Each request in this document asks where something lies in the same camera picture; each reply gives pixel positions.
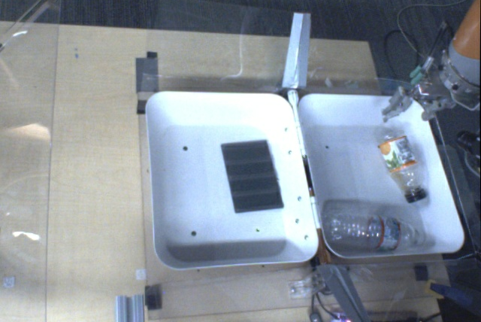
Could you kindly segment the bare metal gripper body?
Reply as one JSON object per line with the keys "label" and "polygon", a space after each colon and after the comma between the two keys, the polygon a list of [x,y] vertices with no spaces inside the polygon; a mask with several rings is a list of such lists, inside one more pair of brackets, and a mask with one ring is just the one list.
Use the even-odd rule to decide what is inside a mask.
{"label": "bare metal gripper body", "polygon": [[426,111],[459,105],[469,111],[480,107],[480,62],[454,50],[430,56],[413,71],[413,99]]}

